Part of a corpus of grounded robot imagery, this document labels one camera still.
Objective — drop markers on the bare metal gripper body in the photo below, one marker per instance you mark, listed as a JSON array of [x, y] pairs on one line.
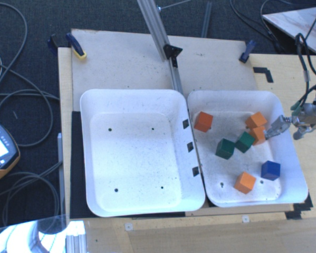
[[309, 116]]

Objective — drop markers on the white plastic tray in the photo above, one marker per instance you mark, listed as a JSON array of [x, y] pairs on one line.
[[287, 167], [136, 157]]

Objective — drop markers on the green cube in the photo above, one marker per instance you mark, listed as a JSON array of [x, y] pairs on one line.
[[224, 149], [245, 142]]

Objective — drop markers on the blue cube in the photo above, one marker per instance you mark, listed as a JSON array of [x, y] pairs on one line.
[[270, 170]]

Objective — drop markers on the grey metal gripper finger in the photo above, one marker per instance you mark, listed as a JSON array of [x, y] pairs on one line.
[[301, 134], [277, 126]]

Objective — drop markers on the orange cube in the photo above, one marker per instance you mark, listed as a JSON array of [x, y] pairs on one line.
[[244, 182], [256, 120], [258, 136], [203, 121]]

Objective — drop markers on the pale wooden board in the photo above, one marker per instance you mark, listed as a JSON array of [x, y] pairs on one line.
[[120, 62]]

